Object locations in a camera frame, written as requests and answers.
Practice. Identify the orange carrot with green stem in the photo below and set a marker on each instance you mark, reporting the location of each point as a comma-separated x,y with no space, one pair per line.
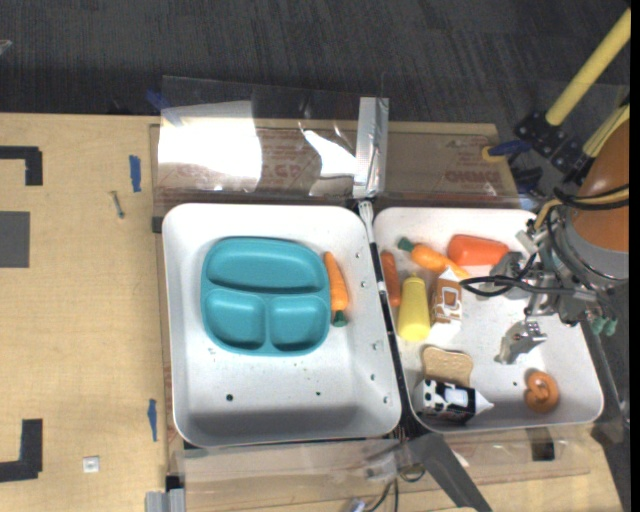
430,257
337,287

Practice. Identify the blue divided plate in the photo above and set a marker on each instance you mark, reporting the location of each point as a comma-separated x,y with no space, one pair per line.
265,295

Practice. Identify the brown and white carton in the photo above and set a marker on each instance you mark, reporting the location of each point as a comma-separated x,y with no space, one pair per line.
446,300

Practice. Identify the small white square piece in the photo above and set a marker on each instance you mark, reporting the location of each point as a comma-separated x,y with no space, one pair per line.
91,464

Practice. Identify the small green screw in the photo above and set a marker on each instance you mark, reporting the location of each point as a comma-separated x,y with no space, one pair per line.
118,206

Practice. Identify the yellow bottle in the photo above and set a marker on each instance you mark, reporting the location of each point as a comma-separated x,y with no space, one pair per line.
413,310

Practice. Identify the white plastic tray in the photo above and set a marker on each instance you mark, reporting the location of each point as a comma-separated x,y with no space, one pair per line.
280,395
490,320

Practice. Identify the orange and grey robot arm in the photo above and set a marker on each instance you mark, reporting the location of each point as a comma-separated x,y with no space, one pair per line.
605,200

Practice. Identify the orange doughnut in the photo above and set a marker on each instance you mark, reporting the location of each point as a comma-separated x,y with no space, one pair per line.
541,392

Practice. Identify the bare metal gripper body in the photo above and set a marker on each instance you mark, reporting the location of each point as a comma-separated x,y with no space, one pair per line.
575,300

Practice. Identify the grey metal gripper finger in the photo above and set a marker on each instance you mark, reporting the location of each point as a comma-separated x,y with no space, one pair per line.
520,340
507,272

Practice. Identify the black and white milk carton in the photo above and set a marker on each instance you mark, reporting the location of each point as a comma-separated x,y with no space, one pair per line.
447,402

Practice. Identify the orange sausage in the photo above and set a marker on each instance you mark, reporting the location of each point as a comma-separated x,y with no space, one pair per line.
391,277

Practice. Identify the tan bread slice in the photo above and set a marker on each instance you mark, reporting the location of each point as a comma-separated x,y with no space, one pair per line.
447,367

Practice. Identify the orange oblong toy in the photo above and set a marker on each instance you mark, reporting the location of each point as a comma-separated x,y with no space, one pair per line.
475,250

